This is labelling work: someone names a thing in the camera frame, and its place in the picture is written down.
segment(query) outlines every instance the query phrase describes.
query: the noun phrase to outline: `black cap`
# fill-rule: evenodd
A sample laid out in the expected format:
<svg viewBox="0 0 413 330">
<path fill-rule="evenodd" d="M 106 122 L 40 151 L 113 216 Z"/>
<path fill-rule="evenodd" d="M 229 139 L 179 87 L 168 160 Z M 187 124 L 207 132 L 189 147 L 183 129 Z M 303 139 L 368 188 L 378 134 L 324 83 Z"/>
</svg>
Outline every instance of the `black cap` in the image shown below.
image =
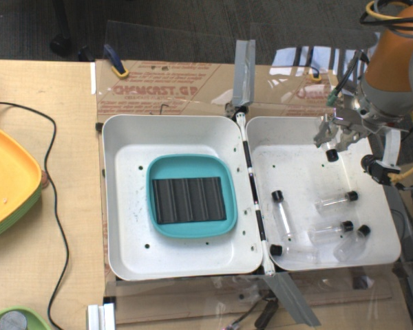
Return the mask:
<svg viewBox="0 0 413 330">
<path fill-rule="evenodd" d="M 326 151 L 326 157 L 329 162 L 336 162 L 338 160 L 338 152 L 336 149 L 329 149 Z"/>
<path fill-rule="evenodd" d="M 283 253 L 283 247 L 280 245 L 271 245 L 269 247 L 269 252 L 272 256 L 281 256 Z"/>
<path fill-rule="evenodd" d="M 277 203 L 281 203 L 284 200 L 283 193 L 280 190 L 275 190 L 271 193 L 271 195 L 273 196 L 274 201 L 276 201 Z"/>
<path fill-rule="evenodd" d="M 344 232 L 353 231 L 353 222 L 351 222 L 350 220 L 343 221 L 341 223 L 341 226 L 343 226 Z"/>
<path fill-rule="evenodd" d="M 346 198 L 350 201 L 356 201 L 358 200 L 358 193 L 356 193 L 354 190 L 351 190 L 350 192 L 346 193 Z"/>
<path fill-rule="evenodd" d="M 364 236 L 367 236 L 370 233 L 370 228 L 367 225 L 362 225 L 358 231 L 360 231 Z"/>
</svg>

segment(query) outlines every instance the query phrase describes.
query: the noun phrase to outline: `white strip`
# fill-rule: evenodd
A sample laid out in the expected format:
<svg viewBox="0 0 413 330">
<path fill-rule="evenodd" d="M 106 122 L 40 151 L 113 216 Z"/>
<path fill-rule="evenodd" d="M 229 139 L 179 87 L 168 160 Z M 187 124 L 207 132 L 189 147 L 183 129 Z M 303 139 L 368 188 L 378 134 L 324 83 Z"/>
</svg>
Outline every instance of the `white strip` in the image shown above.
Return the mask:
<svg viewBox="0 0 413 330">
<path fill-rule="evenodd" d="M 96 63 L 90 63 L 90 89 L 91 94 L 96 93 Z"/>
</svg>

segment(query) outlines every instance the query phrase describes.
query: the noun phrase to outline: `wooden table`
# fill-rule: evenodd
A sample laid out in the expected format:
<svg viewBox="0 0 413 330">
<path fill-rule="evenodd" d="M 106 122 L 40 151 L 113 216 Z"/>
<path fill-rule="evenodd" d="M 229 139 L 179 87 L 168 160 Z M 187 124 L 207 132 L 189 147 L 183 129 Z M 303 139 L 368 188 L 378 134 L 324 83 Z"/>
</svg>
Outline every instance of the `wooden table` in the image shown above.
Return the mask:
<svg viewBox="0 0 413 330">
<path fill-rule="evenodd" d="M 99 134 L 95 131 L 96 99 L 91 94 L 90 66 L 0 60 L 0 101 L 32 107 L 57 123 L 48 169 L 58 190 L 58 213 L 70 246 L 70 264 L 53 303 L 52 317 L 64 329 L 83 330 L 87 306 L 101 305 L 105 292 Z M 0 129 L 43 165 L 52 136 L 50 122 L 22 109 L 0 105 Z M 24 305 L 47 320 L 47 304 L 64 262 L 65 248 L 54 216 L 52 187 L 48 186 L 35 206 L 0 235 L 0 310 Z M 366 301 L 315 305 L 321 328 L 411 329 L 398 279 L 391 272 L 385 278 L 388 297 L 376 297 L 372 292 Z M 253 329 L 257 314 L 260 312 L 242 323 L 242 330 Z M 219 329 L 238 316 L 125 324 L 119 328 Z M 284 309 L 271 324 L 309 329 L 294 324 Z"/>
</svg>

